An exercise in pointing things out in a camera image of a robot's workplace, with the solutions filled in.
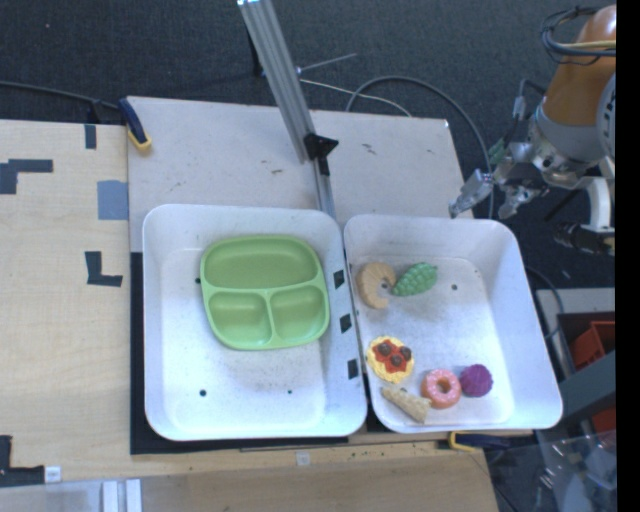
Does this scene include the black cylinder on white bracket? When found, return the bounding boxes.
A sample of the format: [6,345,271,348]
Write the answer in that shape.
[551,156,617,257]

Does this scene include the green toy grapes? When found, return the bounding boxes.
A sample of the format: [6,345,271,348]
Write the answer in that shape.
[390,261,440,298]

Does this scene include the pale flat board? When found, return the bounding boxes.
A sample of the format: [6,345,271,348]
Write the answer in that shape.
[126,94,476,254]

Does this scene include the purple toy grapes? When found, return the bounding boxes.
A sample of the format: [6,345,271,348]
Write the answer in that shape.
[458,363,495,399]

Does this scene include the white plastic tray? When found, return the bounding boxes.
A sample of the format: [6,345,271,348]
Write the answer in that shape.
[342,213,565,435]
[141,202,369,443]

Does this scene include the green divided plate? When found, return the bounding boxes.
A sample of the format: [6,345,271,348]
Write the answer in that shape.
[199,234,332,352]

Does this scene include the yellow toy spaghetti with meatballs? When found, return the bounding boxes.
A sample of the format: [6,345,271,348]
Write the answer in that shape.
[365,335,416,386]

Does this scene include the tan toy waffle cone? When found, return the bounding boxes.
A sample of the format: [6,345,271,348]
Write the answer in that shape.
[380,385,433,425]

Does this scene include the tan toy croissant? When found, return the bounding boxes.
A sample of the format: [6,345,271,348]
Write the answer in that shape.
[355,261,398,311]

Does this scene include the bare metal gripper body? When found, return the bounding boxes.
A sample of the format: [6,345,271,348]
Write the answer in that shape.
[491,141,600,195]

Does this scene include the pink toy doughnut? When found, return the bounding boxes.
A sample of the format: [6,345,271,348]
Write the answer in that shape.
[419,368,463,411]

